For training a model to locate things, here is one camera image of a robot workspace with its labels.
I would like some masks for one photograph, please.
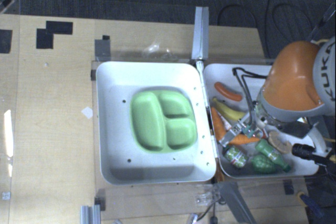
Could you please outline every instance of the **yellow banana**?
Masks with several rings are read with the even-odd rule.
[[[245,112],[236,111],[229,108],[223,102],[218,101],[218,99],[215,97],[212,99],[212,102],[214,103],[217,111],[227,120],[238,121],[246,114]]]

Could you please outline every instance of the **black square marker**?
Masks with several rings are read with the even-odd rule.
[[[12,30],[0,29],[0,54],[8,54],[12,45]]]
[[[46,29],[36,30],[36,49],[53,49],[54,35]]]
[[[47,21],[48,34],[72,35],[72,22]]]

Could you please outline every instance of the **metal bracket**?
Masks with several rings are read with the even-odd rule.
[[[239,192],[237,183],[220,182],[218,185],[221,197],[226,201],[238,223],[256,224],[256,220]]]
[[[80,224],[101,224],[100,205],[82,206],[80,208]]]
[[[195,65],[196,65],[196,69],[197,69],[197,71],[200,75],[205,108],[207,110],[209,110],[210,104],[209,104],[209,101],[208,101],[208,94],[206,92],[205,80],[204,80],[204,76],[203,76],[204,64],[203,64],[202,61],[199,60],[199,61],[196,61]]]
[[[209,55],[209,8],[196,7],[192,60],[206,60]]]

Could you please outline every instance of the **orange carrot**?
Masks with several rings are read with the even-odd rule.
[[[258,142],[260,139],[257,137],[252,136],[251,138],[248,138],[245,134],[238,134],[233,140],[229,143],[229,145],[232,146],[238,146],[253,142]]]
[[[215,137],[217,141],[220,141],[226,134],[226,130],[224,128],[221,118],[217,114],[217,110],[214,107],[211,107],[211,116],[212,122],[214,124]]]

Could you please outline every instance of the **wooden table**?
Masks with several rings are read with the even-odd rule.
[[[92,108],[95,39],[109,35],[115,56],[141,53],[155,42],[188,57],[193,25],[13,15],[0,19],[1,29],[7,27],[13,37],[19,36],[12,40],[11,53],[0,55],[2,76],[17,76],[17,93],[11,93],[16,114],[9,223],[79,223],[80,207],[92,206],[96,194],[93,120],[81,112]],[[36,29],[46,28],[47,20],[73,22],[73,33],[54,35],[54,49],[36,49]],[[210,57],[263,58],[256,29],[211,26],[209,46]],[[11,59],[18,59],[17,68],[8,68]],[[240,191],[259,223],[308,223],[305,209],[294,195],[285,195],[281,184],[241,182]],[[295,192],[307,192],[303,179],[293,185]],[[258,187],[264,193],[257,192]],[[134,212],[127,202],[118,210],[116,217],[123,224],[186,223],[190,213],[186,205],[179,215],[150,216],[148,209],[138,207]],[[219,223],[235,223],[227,206],[218,211]]]

